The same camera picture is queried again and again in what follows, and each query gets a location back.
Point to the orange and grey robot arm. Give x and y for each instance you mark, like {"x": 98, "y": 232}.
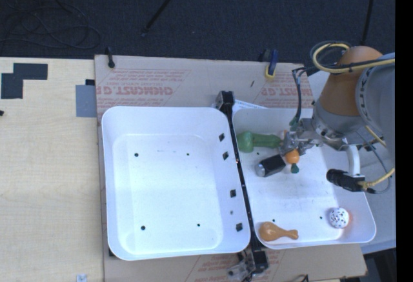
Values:
{"x": 343, "y": 93}

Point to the brown cardboard board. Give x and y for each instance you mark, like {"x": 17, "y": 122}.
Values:
{"x": 193, "y": 87}

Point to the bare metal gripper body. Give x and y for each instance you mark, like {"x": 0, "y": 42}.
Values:
{"x": 311, "y": 134}

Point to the orange toy carrot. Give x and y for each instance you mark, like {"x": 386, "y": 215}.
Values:
{"x": 292, "y": 157}

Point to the orange toy chicken drumstick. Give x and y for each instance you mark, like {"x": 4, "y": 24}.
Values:
{"x": 272, "y": 231}

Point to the thin black rod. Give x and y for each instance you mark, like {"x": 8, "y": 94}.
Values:
{"x": 240, "y": 174}

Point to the black cylinder on white bracket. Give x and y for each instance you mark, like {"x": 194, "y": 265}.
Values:
{"x": 343, "y": 179}

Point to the white dotted ball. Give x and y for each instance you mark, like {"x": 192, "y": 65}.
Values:
{"x": 338, "y": 217}

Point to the white plastic tray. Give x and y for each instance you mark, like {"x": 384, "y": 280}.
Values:
{"x": 300, "y": 197}
{"x": 167, "y": 193}

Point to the black block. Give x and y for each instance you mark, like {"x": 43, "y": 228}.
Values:
{"x": 260, "y": 260}
{"x": 225, "y": 99}

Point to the black can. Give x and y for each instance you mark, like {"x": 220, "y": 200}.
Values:
{"x": 272, "y": 165}

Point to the green toy vegetable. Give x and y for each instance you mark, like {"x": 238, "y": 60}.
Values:
{"x": 255, "y": 141}

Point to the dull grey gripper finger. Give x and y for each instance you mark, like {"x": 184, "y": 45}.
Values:
{"x": 304, "y": 147}
{"x": 288, "y": 143}

